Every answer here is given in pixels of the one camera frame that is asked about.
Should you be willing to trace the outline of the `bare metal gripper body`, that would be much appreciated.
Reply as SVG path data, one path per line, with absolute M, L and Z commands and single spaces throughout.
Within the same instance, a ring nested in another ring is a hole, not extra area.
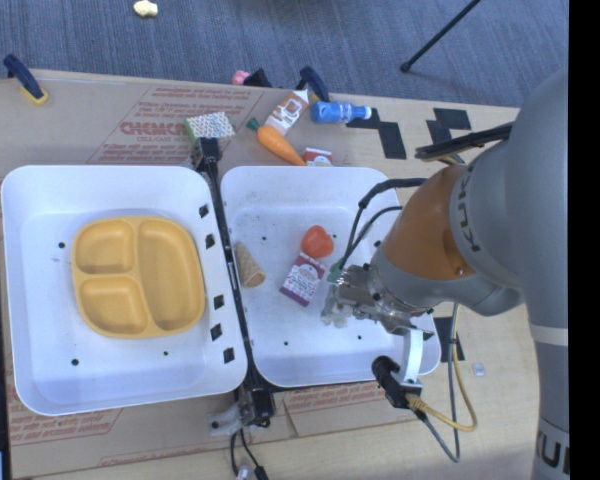
M 417 329 L 417 318 L 429 315 L 432 309 L 410 305 L 379 281 L 377 269 L 368 264 L 351 265 L 331 274 L 331 295 L 338 308 L 350 307 L 352 318 L 371 320 L 389 334 L 405 335 Z

